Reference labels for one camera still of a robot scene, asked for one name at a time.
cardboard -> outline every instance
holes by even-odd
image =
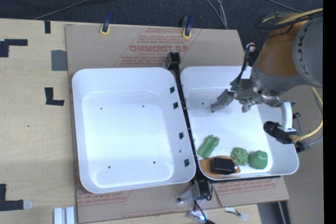
[[[181,70],[188,66],[240,66],[243,50],[237,31],[192,29],[191,39],[185,40],[181,28],[112,25],[107,36],[101,35],[99,30],[98,24],[66,26],[78,222],[191,210],[193,205],[175,203],[175,195],[187,190],[189,183],[103,195],[89,193],[82,187],[78,171],[71,79],[75,72],[84,68],[160,66],[168,52],[180,53]],[[202,208],[247,205],[288,198],[282,177],[242,180],[214,184],[213,198],[202,202]]]

toy cucumber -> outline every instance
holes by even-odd
[[[203,154],[206,152],[206,150],[208,149],[208,147],[211,145],[212,141],[214,140],[214,136],[213,135],[209,135],[205,141],[203,142],[203,144],[199,147],[199,149],[197,150],[198,155],[203,156]]]
[[[208,147],[208,149],[203,154],[203,157],[209,158],[211,152],[215,149],[216,146],[219,144],[219,138],[215,137],[214,141],[211,143],[211,145]]]

table surface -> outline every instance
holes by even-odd
[[[0,183],[6,200],[31,200],[32,208],[0,212],[1,223],[52,223],[56,207],[76,207],[67,71],[52,71],[52,50],[66,50],[66,22],[0,19],[0,40],[28,39],[27,47],[10,46],[0,58]],[[45,105],[45,87],[64,106]],[[261,223],[257,205],[236,207],[245,223]],[[205,210],[215,223],[241,223],[223,208]],[[133,218],[132,223],[194,223],[186,212]],[[130,219],[100,223],[130,223]]]

empty white tray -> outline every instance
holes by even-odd
[[[230,90],[230,82],[239,74],[241,67],[187,67],[181,73],[188,118],[190,120],[196,150],[205,138],[213,134],[219,137],[219,145],[210,157],[230,156],[234,147],[242,147],[248,153],[262,150],[268,154],[265,169],[240,166],[240,173],[211,177],[212,180],[278,176],[294,173],[299,160],[293,144],[283,145],[265,133],[266,121],[281,122],[281,109],[267,105],[253,105],[243,113],[242,105],[237,101],[227,107],[211,112],[210,106],[225,90]],[[249,78],[250,67],[243,73]]]
[[[83,69],[72,89],[80,180],[89,192],[177,184],[195,175],[170,71]]]

toy broccoli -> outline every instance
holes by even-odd
[[[245,166],[248,162],[248,153],[244,148],[234,147],[230,156],[238,165]]]

